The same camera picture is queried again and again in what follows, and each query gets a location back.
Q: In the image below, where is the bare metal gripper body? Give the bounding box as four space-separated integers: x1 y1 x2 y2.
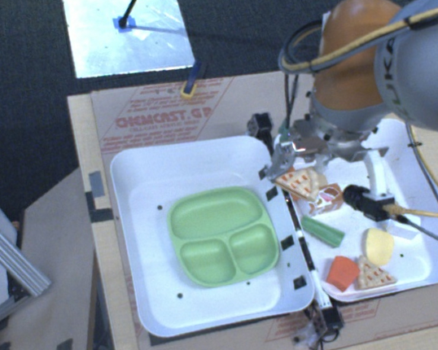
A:
275 106 384 172

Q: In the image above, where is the toy pizza slice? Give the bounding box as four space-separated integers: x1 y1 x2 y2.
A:
353 250 399 292
273 166 323 208

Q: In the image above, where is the green toy celery stick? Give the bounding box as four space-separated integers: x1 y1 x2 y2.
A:
299 209 347 253

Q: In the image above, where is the thin black and white rod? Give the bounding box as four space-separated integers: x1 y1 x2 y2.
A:
265 131 333 317

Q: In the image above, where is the green divided plate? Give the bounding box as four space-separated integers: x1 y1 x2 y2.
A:
162 180 285 295

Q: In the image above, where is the yellow round toy food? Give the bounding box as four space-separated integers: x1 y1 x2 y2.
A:
360 224 399 269

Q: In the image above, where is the orange toy block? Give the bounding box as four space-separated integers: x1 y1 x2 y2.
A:
322 252 364 295

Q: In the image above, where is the brown cardboard board red print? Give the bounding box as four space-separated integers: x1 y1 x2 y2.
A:
89 38 438 350

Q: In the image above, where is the white plastic tray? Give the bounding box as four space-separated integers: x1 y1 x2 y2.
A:
107 123 321 343
277 106 438 310

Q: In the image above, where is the black block with thin wires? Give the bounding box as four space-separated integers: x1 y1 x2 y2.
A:
245 111 277 146
304 302 347 343

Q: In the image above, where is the black cylinder on white bracket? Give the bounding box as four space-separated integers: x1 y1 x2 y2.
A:
335 145 400 227

